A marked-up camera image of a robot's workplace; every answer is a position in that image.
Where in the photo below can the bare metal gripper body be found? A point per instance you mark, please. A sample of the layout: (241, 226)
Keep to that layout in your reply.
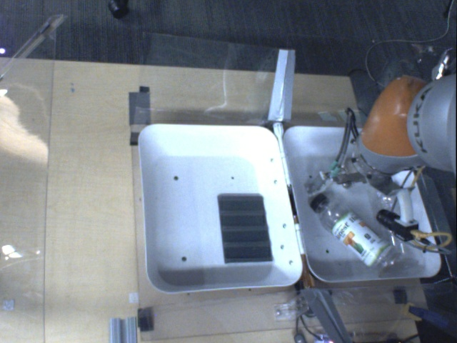
(360, 175)

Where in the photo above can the black ribbed foam block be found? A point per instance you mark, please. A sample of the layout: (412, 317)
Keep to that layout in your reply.
(245, 227)

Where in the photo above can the clear plastic bottle green label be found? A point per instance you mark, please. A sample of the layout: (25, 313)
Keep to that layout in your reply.
(353, 236)

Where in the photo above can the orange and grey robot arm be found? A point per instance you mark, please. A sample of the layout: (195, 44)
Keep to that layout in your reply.
(392, 120)

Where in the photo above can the black cylinder on white bracket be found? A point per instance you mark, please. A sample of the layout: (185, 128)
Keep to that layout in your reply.
(392, 222)

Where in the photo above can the white plastic tray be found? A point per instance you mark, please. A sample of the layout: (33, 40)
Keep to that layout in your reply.
(321, 248)
(185, 206)

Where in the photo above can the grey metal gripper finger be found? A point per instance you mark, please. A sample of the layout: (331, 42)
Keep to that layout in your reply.
(313, 187)
(326, 177)

